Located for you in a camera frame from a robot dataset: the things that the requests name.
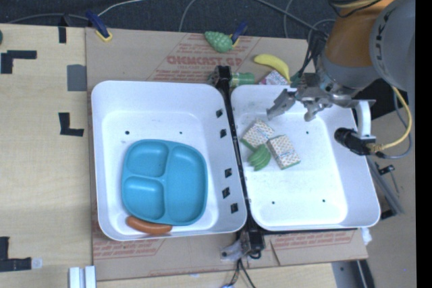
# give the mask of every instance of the black hole in bin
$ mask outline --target black hole in bin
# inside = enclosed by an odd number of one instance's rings
[[[225,188],[222,190],[222,196],[223,198],[227,198],[230,195],[230,188]]]
[[[234,214],[235,212],[238,212],[237,203],[231,204],[231,213]]]

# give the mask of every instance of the yellow cable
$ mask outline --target yellow cable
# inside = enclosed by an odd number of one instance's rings
[[[411,131],[412,115],[411,115],[410,109],[408,108],[408,105],[406,104],[406,102],[405,102],[404,98],[402,97],[402,95],[400,94],[399,90],[397,88],[395,88],[394,86],[391,86],[391,88],[396,93],[398,100],[400,101],[400,103],[402,103],[402,106],[405,109],[405,112],[408,116],[408,125],[406,126],[406,130],[405,130],[404,134],[402,135],[402,137],[399,138],[398,140],[395,140],[392,143],[389,143],[389,144],[374,144],[374,143],[367,144],[367,146],[371,150],[371,152],[382,151],[382,150],[391,148],[392,146],[396,146],[396,145],[402,143],[408,137],[408,135],[410,134],[410,131]]]

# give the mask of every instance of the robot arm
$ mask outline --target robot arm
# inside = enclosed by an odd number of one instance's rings
[[[309,58],[316,72],[300,70],[292,84],[297,90],[284,90],[267,109],[267,116],[272,119],[281,115],[296,100],[307,109],[306,121],[333,105],[354,108],[362,118],[358,132],[339,129],[335,138],[356,154],[370,154],[383,147],[374,146],[375,138],[370,134],[370,106],[374,101],[354,99],[361,90],[383,78],[394,90],[407,91],[415,117],[415,0],[329,2],[341,10],[324,47]]]

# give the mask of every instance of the wooden table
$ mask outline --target wooden table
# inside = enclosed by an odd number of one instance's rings
[[[68,91],[69,65],[86,65],[84,29],[2,24],[0,52],[35,50],[0,74],[0,236],[9,258],[43,267],[0,272],[0,287],[67,287],[68,269],[92,265],[87,93]],[[84,135],[60,135],[59,113]],[[336,287],[331,264],[248,271],[257,287]],[[232,272],[98,282],[98,287],[222,287]],[[236,287],[249,287],[241,276]]]

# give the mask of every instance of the small patterned box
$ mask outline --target small patterned box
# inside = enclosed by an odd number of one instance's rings
[[[274,130],[261,119],[257,119],[240,140],[249,149],[256,150],[261,144],[267,143]]]
[[[287,135],[270,139],[268,147],[280,169],[286,169],[300,162],[300,157]]]

